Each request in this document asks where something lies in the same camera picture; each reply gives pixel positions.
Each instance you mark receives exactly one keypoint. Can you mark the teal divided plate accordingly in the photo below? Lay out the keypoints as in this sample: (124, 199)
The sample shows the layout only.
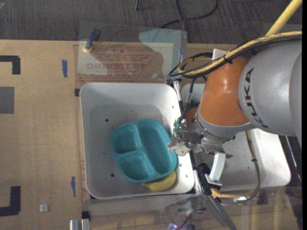
(141, 150)

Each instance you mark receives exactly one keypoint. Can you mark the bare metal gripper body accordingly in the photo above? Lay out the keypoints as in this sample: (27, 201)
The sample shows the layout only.
(190, 137)

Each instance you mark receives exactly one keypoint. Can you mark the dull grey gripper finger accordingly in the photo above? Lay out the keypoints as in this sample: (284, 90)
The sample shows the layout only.
(173, 143)
(182, 150)

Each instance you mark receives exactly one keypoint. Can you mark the yellow banana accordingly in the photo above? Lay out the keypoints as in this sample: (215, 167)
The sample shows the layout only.
(163, 184)

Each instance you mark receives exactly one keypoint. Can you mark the white plastic tray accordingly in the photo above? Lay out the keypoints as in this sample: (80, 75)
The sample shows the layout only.
(100, 138)
(268, 166)

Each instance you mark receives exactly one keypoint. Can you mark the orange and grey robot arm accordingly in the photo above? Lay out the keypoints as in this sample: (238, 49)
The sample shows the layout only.
(263, 92)

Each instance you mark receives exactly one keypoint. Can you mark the small white square block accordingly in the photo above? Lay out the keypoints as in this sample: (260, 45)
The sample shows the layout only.
(43, 208)

